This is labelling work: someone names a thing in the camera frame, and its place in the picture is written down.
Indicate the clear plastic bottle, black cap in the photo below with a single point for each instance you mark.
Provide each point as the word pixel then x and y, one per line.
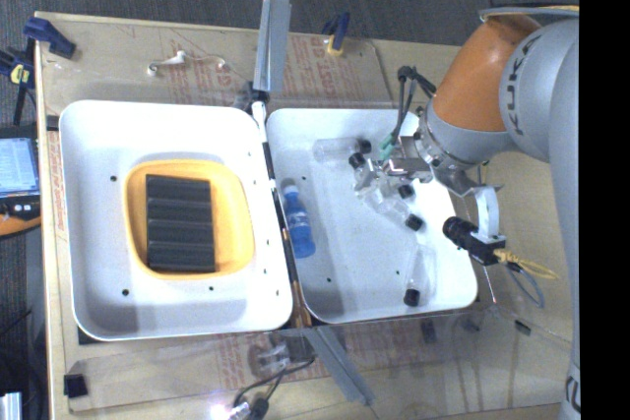
pixel 357 160
pixel 405 191
pixel 418 275
pixel 334 149
pixel 414 222

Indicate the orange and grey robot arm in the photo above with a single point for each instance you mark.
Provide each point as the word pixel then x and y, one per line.
pixel 531 113

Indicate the brown cardboard board, red print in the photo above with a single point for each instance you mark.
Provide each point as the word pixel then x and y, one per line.
pixel 433 78

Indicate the black cylinder on white bracket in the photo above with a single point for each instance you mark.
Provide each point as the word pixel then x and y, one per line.
pixel 472 236

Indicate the white plastic tray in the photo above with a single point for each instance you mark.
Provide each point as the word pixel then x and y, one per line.
pixel 354 270
pixel 98 211

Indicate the orange plate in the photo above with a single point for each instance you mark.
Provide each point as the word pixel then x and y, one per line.
pixel 233 221

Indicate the black ribbed foam block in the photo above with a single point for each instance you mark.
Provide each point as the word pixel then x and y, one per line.
pixel 179 223

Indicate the white curved plastic piece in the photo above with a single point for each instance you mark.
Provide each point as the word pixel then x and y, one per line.
pixel 170 60

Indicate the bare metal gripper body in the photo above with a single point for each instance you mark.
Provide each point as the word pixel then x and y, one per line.
pixel 416 157

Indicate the blue plastic bottle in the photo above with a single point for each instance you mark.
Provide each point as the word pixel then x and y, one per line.
pixel 298 226

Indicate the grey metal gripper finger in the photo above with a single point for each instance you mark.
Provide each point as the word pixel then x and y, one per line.
pixel 366 178
pixel 396 166

